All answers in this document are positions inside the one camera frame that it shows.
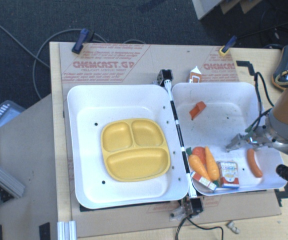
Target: juice box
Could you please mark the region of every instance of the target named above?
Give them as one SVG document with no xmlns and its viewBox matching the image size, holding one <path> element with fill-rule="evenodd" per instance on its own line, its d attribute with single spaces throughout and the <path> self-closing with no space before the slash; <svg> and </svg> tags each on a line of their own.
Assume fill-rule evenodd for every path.
<svg viewBox="0 0 288 240">
<path fill-rule="evenodd" d="M 227 189 L 239 188 L 237 163 L 233 161 L 218 161 L 217 165 L 219 168 L 221 187 Z"/>
<path fill-rule="evenodd" d="M 191 173 L 191 176 L 192 176 L 193 179 L 195 179 L 199 183 L 203 184 L 205 187 L 207 187 L 208 189 L 210 189 L 212 191 L 215 191 L 215 189 L 217 188 L 217 186 L 213 182 L 211 182 L 210 180 L 208 180 L 208 179 L 204 178 L 203 176 L 199 175 L 195 171 L 193 171 Z"/>
</svg>

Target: white tray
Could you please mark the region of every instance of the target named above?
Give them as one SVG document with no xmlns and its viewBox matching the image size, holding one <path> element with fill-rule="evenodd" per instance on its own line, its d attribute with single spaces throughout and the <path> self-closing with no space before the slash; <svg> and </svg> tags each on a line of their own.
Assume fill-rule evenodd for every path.
<svg viewBox="0 0 288 240">
<path fill-rule="evenodd" d="M 185 147 L 209 146 L 216 161 L 235 161 L 238 164 L 238 189 L 218 188 L 212 192 L 194 180 L 197 191 L 214 196 L 276 189 L 286 184 L 275 172 L 276 167 L 283 164 L 279 151 L 263 147 L 256 152 L 262 178 L 254 177 L 248 167 L 246 151 L 250 145 L 225 151 L 232 138 L 236 134 L 245 134 L 245 129 L 258 117 L 254 86 L 243 82 L 178 83 L 172 93 Z M 206 108 L 191 120 L 189 111 L 200 101 L 206 104 Z"/>
<path fill-rule="evenodd" d="M 184 162 L 166 90 L 157 85 L 79 85 L 67 97 L 78 202 L 89 209 L 166 202 L 188 192 Z M 111 122 L 132 118 L 154 120 L 162 128 L 171 165 L 157 178 L 120 182 L 108 174 L 100 136 Z"/>
</svg>

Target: hot dog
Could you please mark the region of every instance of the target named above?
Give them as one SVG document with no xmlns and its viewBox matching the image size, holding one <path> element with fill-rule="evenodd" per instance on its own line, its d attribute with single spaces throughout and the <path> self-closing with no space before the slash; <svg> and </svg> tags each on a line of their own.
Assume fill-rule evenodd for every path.
<svg viewBox="0 0 288 240">
<path fill-rule="evenodd" d="M 247 150 L 247 162 L 250 167 L 250 170 L 252 171 L 255 177 L 260 178 L 263 176 L 262 171 L 260 170 L 255 161 L 255 151 L 252 148 L 251 149 L 249 148 Z"/>
</svg>

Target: carrot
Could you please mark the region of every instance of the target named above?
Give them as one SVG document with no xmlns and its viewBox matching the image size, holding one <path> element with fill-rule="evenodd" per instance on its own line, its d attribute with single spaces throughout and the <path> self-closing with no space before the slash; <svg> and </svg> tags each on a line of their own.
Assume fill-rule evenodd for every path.
<svg viewBox="0 0 288 240">
<path fill-rule="evenodd" d="M 192 155 L 197 155 L 199 159 L 202 161 L 203 165 L 206 165 L 206 158 L 205 158 L 205 148 L 202 146 L 196 146 L 192 150 Z"/>
<path fill-rule="evenodd" d="M 195 172 L 197 172 L 199 175 L 203 176 L 204 178 L 208 179 L 209 181 L 211 180 L 208 173 L 207 173 L 205 166 L 203 165 L 203 163 L 201 162 L 201 160 L 199 159 L 198 156 L 191 154 L 188 157 L 188 163 L 189 163 L 190 167 Z"/>
<path fill-rule="evenodd" d="M 206 158 L 206 168 L 207 173 L 212 181 L 216 181 L 219 179 L 219 168 L 218 165 L 209 150 L 209 147 L 205 147 L 205 158 Z"/>
<path fill-rule="evenodd" d="M 252 173 L 254 174 L 254 176 L 256 178 L 261 178 L 263 176 L 262 171 L 260 170 L 260 168 L 258 167 L 256 161 L 255 161 L 255 151 L 254 149 L 248 149 L 247 150 L 247 162 L 249 165 L 250 170 L 252 171 Z"/>
</svg>

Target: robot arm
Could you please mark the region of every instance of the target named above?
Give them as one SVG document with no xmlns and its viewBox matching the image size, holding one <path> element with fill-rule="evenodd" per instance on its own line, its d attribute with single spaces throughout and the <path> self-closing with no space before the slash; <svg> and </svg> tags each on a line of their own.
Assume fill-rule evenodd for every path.
<svg viewBox="0 0 288 240">
<path fill-rule="evenodd" d="M 255 150 L 266 146 L 288 155 L 288 70 L 279 74 L 274 81 L 275 84 L 284 88 L 284 91 L 275 106 L 261 114 L 261 116 L 265 116 L 265 124 L 254 127 L 246 135 L 237 134 L 226 146 L 227 152 L 248 143 Z M 276 172 L 288 181 L 287 166 L 279 165 Z"/>
</svg>

